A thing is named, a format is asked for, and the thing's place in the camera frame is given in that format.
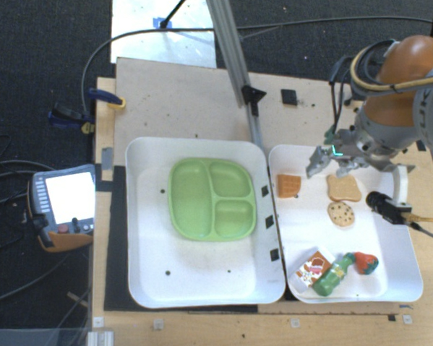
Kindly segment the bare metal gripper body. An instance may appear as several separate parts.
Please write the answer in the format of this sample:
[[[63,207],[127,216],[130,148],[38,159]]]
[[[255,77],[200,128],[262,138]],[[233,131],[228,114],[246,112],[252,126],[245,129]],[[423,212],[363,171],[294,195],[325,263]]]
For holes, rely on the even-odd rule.
[[[385,170],[399,150],[386,147],[364,129],[340,129],[331,143],[332,159],[341,168],[373,167]]]

